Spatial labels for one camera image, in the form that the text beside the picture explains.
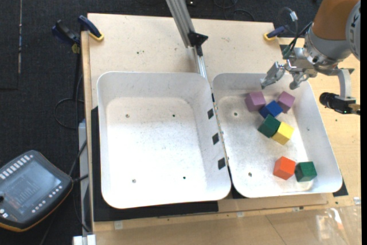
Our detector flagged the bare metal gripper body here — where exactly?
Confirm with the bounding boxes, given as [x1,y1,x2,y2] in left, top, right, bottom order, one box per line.
[283,46,342,79]

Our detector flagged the purple cube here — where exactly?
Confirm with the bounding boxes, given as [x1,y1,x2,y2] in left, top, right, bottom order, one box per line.
[276,91,296,114]
[244,91,267,112]

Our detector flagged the blue cube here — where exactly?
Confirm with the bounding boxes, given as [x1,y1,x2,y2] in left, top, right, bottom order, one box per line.
[259,100,284,119]

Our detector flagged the green cube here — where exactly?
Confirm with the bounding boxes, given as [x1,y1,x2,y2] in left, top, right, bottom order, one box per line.
[294,161,318,183]
[257,114,282,139]

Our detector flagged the yellow cube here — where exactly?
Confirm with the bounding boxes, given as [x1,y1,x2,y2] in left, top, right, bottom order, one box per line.
[271,121,295,146]

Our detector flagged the thin black and white rod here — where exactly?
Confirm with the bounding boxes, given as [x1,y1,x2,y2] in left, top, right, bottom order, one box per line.
[210,85,231,168]

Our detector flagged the white plastic tray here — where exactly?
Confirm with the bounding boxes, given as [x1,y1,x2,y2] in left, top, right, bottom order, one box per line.
[96,71,232,209]
[212,72,343,199]

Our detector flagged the orange cube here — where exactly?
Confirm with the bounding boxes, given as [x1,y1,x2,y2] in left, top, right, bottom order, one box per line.
[272,155,296,181]

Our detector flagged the pale wood board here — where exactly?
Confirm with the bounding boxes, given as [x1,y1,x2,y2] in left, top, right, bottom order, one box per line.
[87,13,329,223]

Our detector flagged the black cylinder on white bracket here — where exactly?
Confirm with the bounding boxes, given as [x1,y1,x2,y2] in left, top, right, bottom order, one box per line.
[319,67,358,115]

